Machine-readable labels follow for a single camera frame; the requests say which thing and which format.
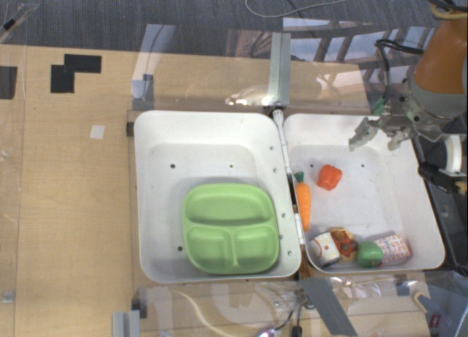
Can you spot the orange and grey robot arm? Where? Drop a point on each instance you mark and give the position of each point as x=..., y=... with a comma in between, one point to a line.
x=440, y=61

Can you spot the black cylinder on white bracket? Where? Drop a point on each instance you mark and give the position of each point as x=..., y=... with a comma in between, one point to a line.
x=453, y=160

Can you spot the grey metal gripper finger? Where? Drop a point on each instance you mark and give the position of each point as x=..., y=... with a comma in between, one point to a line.
x=398, y=140
x=362, y=134

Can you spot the white can with orange print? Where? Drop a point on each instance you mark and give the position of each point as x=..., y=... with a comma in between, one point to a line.
x=324, y=249

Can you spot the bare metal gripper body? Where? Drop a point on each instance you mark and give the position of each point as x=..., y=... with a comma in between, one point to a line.
x=402, y=121

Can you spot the toy pizza slice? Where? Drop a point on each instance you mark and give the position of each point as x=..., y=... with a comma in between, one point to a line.
x=345, y=242

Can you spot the green toy apple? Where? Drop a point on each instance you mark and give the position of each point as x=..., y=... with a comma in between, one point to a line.
x=369, y=254

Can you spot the white plastic tray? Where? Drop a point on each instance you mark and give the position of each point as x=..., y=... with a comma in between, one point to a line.
x=204, y=145
x=369, y=200

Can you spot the orange toy carrot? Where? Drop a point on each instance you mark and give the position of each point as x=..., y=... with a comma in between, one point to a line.
x=303, y=202

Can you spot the orange toy bell pepper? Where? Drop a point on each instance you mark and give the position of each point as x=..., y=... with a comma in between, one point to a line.
x=329, y=177

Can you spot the green divided plate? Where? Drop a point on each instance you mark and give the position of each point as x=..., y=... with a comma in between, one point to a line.
x=230, y=229

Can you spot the white and orange packet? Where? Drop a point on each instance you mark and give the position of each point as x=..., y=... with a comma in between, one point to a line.
x=395, y=248

